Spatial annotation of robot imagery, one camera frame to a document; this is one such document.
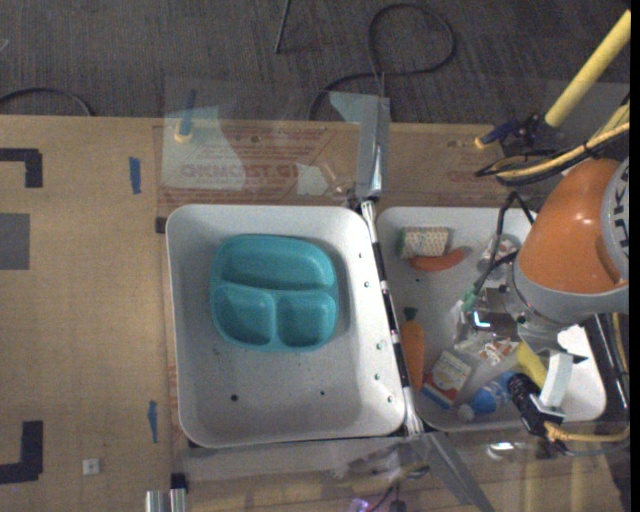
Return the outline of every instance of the black cable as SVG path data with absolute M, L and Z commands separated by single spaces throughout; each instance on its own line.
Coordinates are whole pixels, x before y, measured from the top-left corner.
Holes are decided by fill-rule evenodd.
M 498 212 L 498 222 L 496 225 L 496 232 L 494 235 L 493 245 L 491 247 L 491 253 L 489 256 L 489 264 L 487 265 L 487 269 L 482 273 L 482 275 L 473 283 L 474 295 L 478 295 L 480 293 L 480 291 L 482 290 L 482 287 L 484 286 L 485 281 L 489 277 L 489 274 L 491 274 L 491 272 L 493 272 L 493 270 L 497 266 L 496 256 L 498 254 L 498 248 L 500 247 L 500 238 L 502 238 L 502 231 L 504 230 L 504 216 L 507 213 L 507 210 L 511 208 L 511 205 L 513 204 L 514 201 L 518 201 L 518 203 L 520 204 L 520 208 L 522 209 L 524 214 L 527 216 L 527 219 L 529 220 L 529 222 L 531 224 L 533 224 L 534 222 L 533 215 L 531 215 L 531 211 L 529 210 L 529 207 L 524 202 L 522 197 L 520 197 L 520 194 L 518 194 L 515 190 L 512 191 L 507 196 L 507 199 L 505 200 L 504 204 L 500 208 L 500 211 Z
M 27 87 L 26 89 L 18 89 L 16 91 L 12 91 L 10 93 L 7 93 L 3 96 L 0 96 L 0 105 L 2 105 L 3 103 L 7 103 L 8 101 L 17 98 L 19 96 L 27 96 L 29 94 L 41 94 L 41 93 L 47 93 L 47 94 L 56 94 L 58 96 L 65 96 L 66 98 L 69 98 L 70 100 L 74 101 L 75 103 L 77 103 L 78 105 L 80 105 L 80 108 L 82 108 L 82 110 L 84 111 L 85 115 L 87 116 L 93 116 L 93 110 L 91 109 L 91 107 L 83 100 L 81 99 L 79 96 L 76 96 L 75 94 L 71 94 L 69 92 L 66 91 L 62 91 L 60 89 L 54 89 L 53 87 Z
M 399 9 L 413 9 L 418 13 L 420 13 L 425 20 L 430 18 L 433 18 L 434 20 L 436 20 L 436 22 L 444 29 L 444 32 L 446 34 L 447 50 L 444 57 L 439 59 L 435 64 L 426 66 L 424 68 L 419 68 L 419 69 L 413 69 L 408 71 L 384 71 L 381 69 L 379 58 L 378 58 L 378 51 L 376 50 L 376 44 L 374 40 L 375 34 L 376 34 L 375 29 L 385 15 L 387 15 L 391 11 L 396 11 Z M 386 7 L 383 7 L 378 12 L 376 12 L 376 14 L 373 16 L 373 18 L 371 19 L 367 27 L 367 56 L 369 57 L 369 62 L 371 64 L 372 70 L 367 72 L 345 75 L 334 80 L 333 82 L 330 82 L 328 85 L 324 87 L 322 91 L 320 91 L 315 96 L 311 104 L 311 107 L 309 108 L 308 118 L 309 120 L 314 120 L 317 113 L 318 106 L 320 105 L 320 102 L 326 97 L 326 95 L 330 91 L 334 90 L 336 87 L 339 87 L 345 82 L 349 82 L 352 80 L 360 80 L 363 78 L 373 78 L 376 80 L 376 83 L 378 85 L 378 94 L 380 96 L 384 96 L 384 90 L 383 90 L 384 87 L 382 84 L 382 79 L 384 79 L 384 77 L 409 76 L 409 75 L 431 73 L 441 68 L 445 64 L 447 64 L 455 55 L 455 50 L 456 50 L 456 38 L 453 33 L 453 30 L 451 29 L 451 26 L 441 15 L 437 14 L 435 11 L 427 7 L 424 7 L 422 5 L 405 3 L 405 2 L 391 4 Z
M 500 258 L 499 260 L 497 260 L 493 264 L 493 266 L 491 267 L 491 272 L 493 272 L 499 266 L 504 265 L 505 263 L 511 263 L 513 260 L 516 259 L 517 255 L 518 255 L 518 251 L 513 251 L 513 252 L 510 252 L 509 254 L 507 254 L 506 256 L 503 256 L 502 258 Z
M 375 510 L 379 509 L 380 506 L 387 500 L 387 498 L 391 495 L 391 493 L 393 492 L 393 490 L 396 488 L 396 484 L 393 484 L 392 486 L 390 486 L 385 493 L 382 495 L 382 498 L 380 498 L 380 501 L 378 501 L 378 503 L 376 503 L 372 508 L 370 508 L 367 512 L 374 512 Z
M 509 178 L 509 179 L 505 179 L 502 178 L 500 176 L 500 174 L 507 172 L 507 171 L 519 171 L 519 170 L 526 170 L 527 168 L 533 167 L 535 165 L 538 165 L 544 161 L 550 161 L 550 160 L 554 160 L 556 158 L 561 157 L 562 155 L 564 155 L 565 153 L 567 153 L 568 151 L 571 150 L 562 150 L 562 151 L 555 151 L 555 152 L 549 152 L 547 150 L 541 150 L 541 151 L 532 151 L 532 152 L 528 152 L 528 153 L 524 153 L 522 155 L 520 155 L 522 157 L 522 161 L 517 162 L 517 163 L 507 163 L 506 165 L 502 166 L 502 167 L 497 167 L 501 160 L 498 160 L 497 162 L 494 162 L 491 165 L 488 165 L 486 167 L 483 167 L 482 169 L 476 171 L 474 173 L 474 176 L 476 177 L 483 177 L 483 176 L 495 176 L 496 180 L 498 181 L 498 183 L 508 186 L 508 187 L 517 187 L 517 186 L 523 186 L 523 185 L 531 185 L 533 183 L 538 183 L 540 181 L 546 180 L 548 178 L 551 178 L 552 176 L 555 176 L 557 174 L 560 174 L 563 171 L 566 171 L 567 169 L 570 169 L 571 167 L 573 167 L 576 164 L 579 164 L 580 162 L 586 160 L 587 158 L 592 158 L 594 155 L 599 156 L 600 153 L 602 151 L 604 151 L 606 148 L 608 148 L 610 145 L 612 145 L 614 142 L 617 142 L 618 140 L 620 140 L 621 138 L 627 136 L 628 133 L 627 132 L 622 132 L 619 133 L 618 135 L 615 135 L 613 137 L 611 137 L 610 139 L 601 142 L 600 144 L 596 144 L 593 147 L 588 148 L 588 151 L 583 151 L 581 154 L 577 155 L 576 157 L 567 160 L 566 162 L 563 162 L 562 164 L 558 164 L 555 167 L 552 167 L 551 169 L 549 169 L 548 171 L 544 171 L 538 174 L 534 174 L 532 176 L 526 176 L 523 178 Z M 536 156 L 540 156 L 541 158 L 538 159 L 532 159 L 531 157 L 536 157 Z
M 407 512 L 407 504 L 400 499 L 400 483 L 396 485 L 396 499 L 389 503 L 389 512 Z
M 631 99 L 631 89 L 627 91 L 627 94 L 625 94 L 624 98 L 622 98 L 622 101 L 620 101 L 620 106 L 625 105 L 630 99 Z

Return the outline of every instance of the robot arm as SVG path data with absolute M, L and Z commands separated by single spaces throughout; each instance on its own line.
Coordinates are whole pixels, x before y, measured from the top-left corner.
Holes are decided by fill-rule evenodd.
M 586 160 L 560 182 L 520 249 L 511 288 L 526 341 L 597 313 L 628 313 L 628 158 Z
M 628 311 L 629 159 L 620 164 L 603 158 L 576 165 L 562 179 L 511 264 L 506 285 L 485 288 L 468 318 L 475 319 L 469 322 L 474 328 L 549 352 L 546 380 L 538 394 L 526 393 L 523 419 L 561 423 L 560 404 L 579 360 L 560 346 L 558 334 L 594 314 Z

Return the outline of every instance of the gray carpet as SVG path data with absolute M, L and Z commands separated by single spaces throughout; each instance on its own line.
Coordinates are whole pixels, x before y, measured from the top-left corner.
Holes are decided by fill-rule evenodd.
M 78 95 L 96 115 L 147 117 L 173 108 L 165 88 L 175 78 L 322 89 L 370 71 L 367 27 L 391 3 L 293 0 L 276 54 L 284 0 L 2 0 L 0 40 L 8 44 L 0 50 L 0 95 L 52 87 Z M 415 3 L 448 21 L 456 52 L 434 73 L 386 80 L 397 122 L 500 123 L 539 111 L 549 81 L 570 80 L 626 7 L 618 0 Z M 376 30 L 381 69 L 432 64 L 442 36 L 413 10 L 390 12 Z M 601 81 L 628 84 L 629 65 L 626 48 Z M 340 89 L 376 92 L 370 79 Z M 40 93 L 5 102 L 0 113 L 82 111 Z

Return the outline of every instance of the metal bracket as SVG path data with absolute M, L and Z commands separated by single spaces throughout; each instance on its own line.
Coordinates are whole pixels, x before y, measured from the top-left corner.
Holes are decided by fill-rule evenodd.
M 540 402 L 547 407 L 560 407 L 569 387 L 574 356 L 566 352 L 550 351 L 547 379 L 540 392 Z
M 398 373 L 400 374 L 402 396 L 405 403 L 404 426 L 407 435 L 409 437 L 412 437 L 422 434 L 425 431 L 424 423 L 416 413 L 415 404 L 413 402 L 413 390 L 411 389 L 411 381 L 409 380 L 407 363 L 405 361 L 404 352 L 402 351 L 402 345 L 400 343 L 400 330 L 398 328 L 398 320 L 395 309 L 393 307 L 391 291 L 389 290 L 389 285 L 387 283 L 384 261 L 382 259 L 382 250 L 380 249 L 380 242 L 378 241 L 375 206 L 373 204 L 373 201 L 371 200 L 362 202 L 360 206 L 362 210 L 362 217 L 364 218 L 365 222 L 367 223 L 367 227 L 369 228 L 369 237 L 371 239 L 371 245 L 373 247 L 373 253 L 376 259 L 376 266 L 378 268 L 380 288 L 382 289 L 382 299 L 384 300 L 384 306 L 387 312 L 389 332 L 391 341 L 393 342 L 396 364 L 398 366 Z
M 355 184 L 355 197 L 360 200 L 378 198 L 382 193 L 389 153 L 390 109 L 389 98 L 364 99 Z
M 425 434 L 410 441 L 410 444 L 461 505 L 474 505 L 482 512 L 495 512 L 462 457 L 443 432 Z
M 187 512 L 186 490 L 147 491 L 145 512 Z
M 489 133 L 477 137 L 476 146 L 483 149 L 499 141 L 505 156 L 516 156 L 528 152 L 552 152 L 561 143 L 558 131 L 545 123 L 542 116 L 534 112 L 524 121 L 512 118 Z

